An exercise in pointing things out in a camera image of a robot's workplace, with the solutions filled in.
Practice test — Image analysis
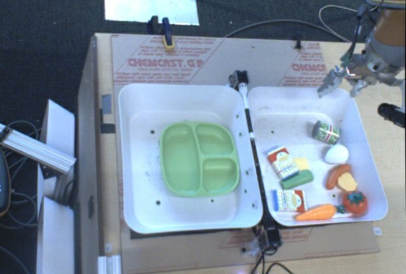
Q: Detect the green cylinder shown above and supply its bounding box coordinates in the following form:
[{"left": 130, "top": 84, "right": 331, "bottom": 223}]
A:
[{"left": 280, "top": 169, "right": 315, "bottom": 190}]

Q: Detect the green divided plate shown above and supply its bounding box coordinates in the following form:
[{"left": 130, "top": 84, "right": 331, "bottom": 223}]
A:
[{"left": 159, "top": 120, "right": 241, "bottom": 198}]

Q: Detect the white egg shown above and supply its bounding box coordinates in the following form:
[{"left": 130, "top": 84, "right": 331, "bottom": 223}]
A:
[{"left": 324, "top": 143, "right": 350, "bottom": 165}]

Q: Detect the yellow biscuit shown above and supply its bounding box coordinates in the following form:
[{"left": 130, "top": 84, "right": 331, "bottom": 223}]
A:
[{"left": 337, "top": 172, "right": 358, "bottom": 193}]

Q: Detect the orange sausage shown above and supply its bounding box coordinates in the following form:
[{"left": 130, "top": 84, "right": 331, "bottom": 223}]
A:
[{"left": 325, "top": 163, "right": 352, "bottom": 190}]

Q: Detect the thin black and white rod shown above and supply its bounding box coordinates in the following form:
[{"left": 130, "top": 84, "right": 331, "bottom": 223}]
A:
[{"left": 238, "top": 82, "right": 277, "bottom": 233}]

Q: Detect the green can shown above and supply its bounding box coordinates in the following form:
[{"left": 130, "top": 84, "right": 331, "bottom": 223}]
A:
[{"left": 311, "top": 120, "right": 341, "bottom": 145}]

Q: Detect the white plastic tray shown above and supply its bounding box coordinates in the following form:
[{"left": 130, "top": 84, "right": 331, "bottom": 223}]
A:
[
  {"left": 247, "top": 86, "right": 390, "bottom": 228},
  {"left": 118, "top": 82, "right": 265, "bottom": 235}
]

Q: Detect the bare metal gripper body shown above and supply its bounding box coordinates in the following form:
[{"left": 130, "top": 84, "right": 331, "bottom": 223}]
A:
[{"left": 340, "top": 52, "right": 406, "bottom": 87}]

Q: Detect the red tomato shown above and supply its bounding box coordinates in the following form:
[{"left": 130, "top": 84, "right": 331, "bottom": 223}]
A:
[{"left": 341, "top": 190, "right": 369, "bottom": 216}]

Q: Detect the orange carrot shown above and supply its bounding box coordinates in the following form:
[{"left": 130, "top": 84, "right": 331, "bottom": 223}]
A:
[{"left": 294, "top": 203, "right": 347, "bottom": 222}]

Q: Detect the black block with thin wires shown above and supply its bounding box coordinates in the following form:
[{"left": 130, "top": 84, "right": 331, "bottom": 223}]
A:
[
  {"left": 228, "top": 69, "right": 250, "bottom": 89},
  {"left": 252, "top": 224, "right": 284, "bottom": 255}
]

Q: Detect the yellow cheese slice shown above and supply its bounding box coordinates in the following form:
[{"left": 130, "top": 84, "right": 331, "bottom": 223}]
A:
[{"left": 292, "top": 157, "right": 310, "bottom": 173}]

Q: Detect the red and white carton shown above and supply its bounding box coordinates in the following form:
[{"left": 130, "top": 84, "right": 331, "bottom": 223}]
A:
[
  {"left": 266, "top": 146, "right": 301, "bottom": 181},
  {"left": 273, "top": 188, "right": 309, "bottom": 213}
]

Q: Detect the brown cardboard board red print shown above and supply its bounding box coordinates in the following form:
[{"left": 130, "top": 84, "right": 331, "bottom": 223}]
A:
[{"left": 110, "top": 34, "right": 381, "bottom": 268}]

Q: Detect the black cylinder on white bracket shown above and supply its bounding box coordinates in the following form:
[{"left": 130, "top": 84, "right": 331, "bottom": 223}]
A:
[{"left": 377, "top": 78, "right": 406, "bottom": 128}]

